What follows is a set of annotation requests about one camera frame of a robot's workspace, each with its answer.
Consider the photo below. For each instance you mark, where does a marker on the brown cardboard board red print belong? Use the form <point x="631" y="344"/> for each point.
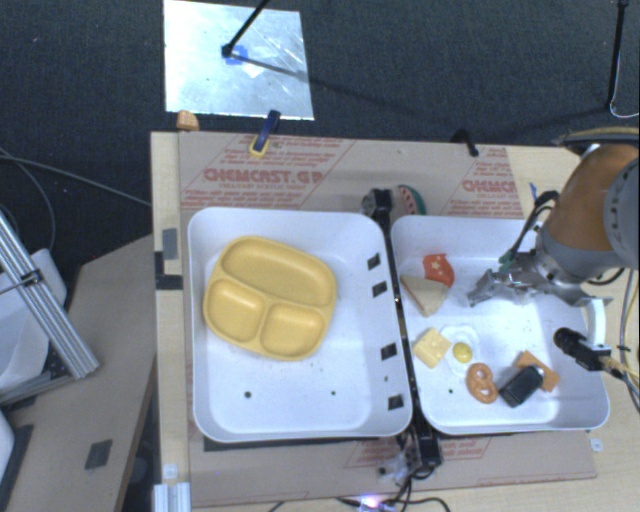
<point x="310" y="170"/>

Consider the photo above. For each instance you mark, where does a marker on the black bottle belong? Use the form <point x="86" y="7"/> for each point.
<point x="521" y="387"/>

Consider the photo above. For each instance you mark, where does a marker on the toy watermelon slice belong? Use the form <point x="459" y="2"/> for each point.
<point x="413" y="200"/>

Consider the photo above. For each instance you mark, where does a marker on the orange toy bread piece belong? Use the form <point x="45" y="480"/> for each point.
<point x="187" y="120"/>

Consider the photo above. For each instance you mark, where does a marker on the white plastic tray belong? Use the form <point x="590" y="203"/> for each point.
<point x="505" y="325"/>
<point x="295" y="400"/>

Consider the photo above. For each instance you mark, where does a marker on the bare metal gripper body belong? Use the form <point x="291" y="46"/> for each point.
<point x="537" y="282"/>

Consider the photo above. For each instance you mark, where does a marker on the yellow toy cheese slice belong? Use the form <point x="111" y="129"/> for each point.
<point x="431" y="347"/>

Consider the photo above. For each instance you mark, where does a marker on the orange toy cracker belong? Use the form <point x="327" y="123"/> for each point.
<point x="546" y="374"/>

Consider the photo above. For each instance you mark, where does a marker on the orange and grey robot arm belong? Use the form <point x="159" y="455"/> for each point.
<point x="580" y="210"/>

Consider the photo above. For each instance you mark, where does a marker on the orange toy pretzel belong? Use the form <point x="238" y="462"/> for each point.
<point x="482" y="384"/>

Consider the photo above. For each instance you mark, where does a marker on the yellow divided plate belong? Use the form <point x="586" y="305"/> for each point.
<point x="272" y="295"/>

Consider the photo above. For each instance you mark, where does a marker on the toy fried egg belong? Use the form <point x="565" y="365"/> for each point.
<point x="461" y="351"/>

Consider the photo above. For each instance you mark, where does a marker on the black cylinder on white bracket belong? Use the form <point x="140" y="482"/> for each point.
<point x="575" y="346"/>

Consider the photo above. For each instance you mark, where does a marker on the toy sandwich wedge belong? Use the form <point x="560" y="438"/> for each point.
<point x="425" y="295"/>

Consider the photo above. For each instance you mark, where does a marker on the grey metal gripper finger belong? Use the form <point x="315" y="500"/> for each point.
<point x="491" y="277"/>
<point x="478" y="296"/>

